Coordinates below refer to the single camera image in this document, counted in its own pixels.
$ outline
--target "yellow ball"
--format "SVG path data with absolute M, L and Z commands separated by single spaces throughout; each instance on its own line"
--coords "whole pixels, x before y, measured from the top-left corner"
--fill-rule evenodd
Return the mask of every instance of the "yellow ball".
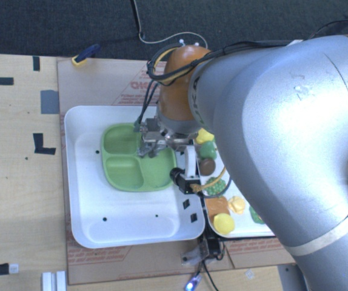
M 215 135 L 212 133 L 209 133 L 205 129 L 200 129 L 198 131 L 198 136 L 196 137 L 196 142 L 198 144 L 203 144 L 204 142 L 207 141 L 213 141 L 215 139 Z
M 213 226 L 220 234 L 228 234 L 235 229 L 235 221 L 227 213 L 219 213 L 213 219 Z

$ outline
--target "white cable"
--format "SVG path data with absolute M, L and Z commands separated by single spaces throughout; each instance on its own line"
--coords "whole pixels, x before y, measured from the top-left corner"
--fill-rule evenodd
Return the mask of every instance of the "white cable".
M 205 43 L 205 48 L 208 48 L 208 42 L 206 42 L 205 38 L 201 35 L 199 35 L 198 33 L 194 33 L 194 32 L 179 32 L 179 33 L 175 33 L 174 35 L 171 35 L 171 36 L 168 36 L 167 38 L 164 38 L 162 40 L 158 40 L 158 41 L 145 41 L 142 39 L 141 37 L 141 23 L 140 23 L 140 18 L 139 18 L 139 11 L 138 11 L 138 6 L 136 5 L 136 0 L 133 0 L 133 3 L 135 5 L 135 12 L 136 12 L 136 18 L 138 20 L 138 25 L 139 25 L 139 32 L 138 32 L 138 36 L 139 36 L 139 40 L 142 41 L 143 43 L 145 44 L 157 44 L 157 43 L 162 43 L 164 41 L 167 41 L 171 38 L 174 38 L 176 36 L 179 36 L 179 35 L 194 35 L 194 36 L 197 36 L 199 37 L 200 39 L 202 39 L 202 41 L 204 41 Z

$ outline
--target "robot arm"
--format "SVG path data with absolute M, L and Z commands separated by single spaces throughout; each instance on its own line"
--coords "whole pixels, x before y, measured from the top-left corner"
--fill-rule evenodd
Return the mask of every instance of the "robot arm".
M 174 60 L 205 59 L 162 82 L 156 125 L 176 148 L 201 127 L 213 133 L 233 181 L 310 288 L 348 290 L 348 37 L 281 45 L 216 58 L 177 49 Z M 170 59 L 168 68 L 188 64 Z

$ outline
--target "cardboard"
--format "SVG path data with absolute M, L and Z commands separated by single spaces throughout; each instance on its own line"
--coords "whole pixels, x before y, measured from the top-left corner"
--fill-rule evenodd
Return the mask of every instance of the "cardboard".
M 165 63 L 158 64 L 162 73 Z M 138 246 L 87 249 L 73 238 L 70 228 L 69 188 L 65 157 L 64 117 L 77 105 L 142 105 L 150 79 L 146 62 L 118 59 L 88 59 L 75 67 L 70 59 L 58 59 L 59 111 L 64 178 L 65 220 L 69 284 L 145 278 L 193 273 L 194 266 L 182 265 L 181 254 L 196 247 L 197 240 Z M 152 103 L 156 102 L 159 89 Z M 210 271 L 244 269 L 294 263 L 276 238 L 242 239 L 225 242 L 222 261 L 211 262 Z

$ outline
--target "tan tube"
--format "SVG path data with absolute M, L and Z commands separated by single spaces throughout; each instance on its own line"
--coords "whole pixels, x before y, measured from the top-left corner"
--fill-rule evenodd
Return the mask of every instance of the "tan tube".
M 186 45 L 174 50 L 167 61 L 164 73 L 172 72 L 208 53 L 204 47 Z M 161 86 L 159 94 L 159 111 L 167 118 L 176 121 L 190 121 L 194 117 L 190 111 L 187 92 L 193 70 L 178 78 L 170 86 Z

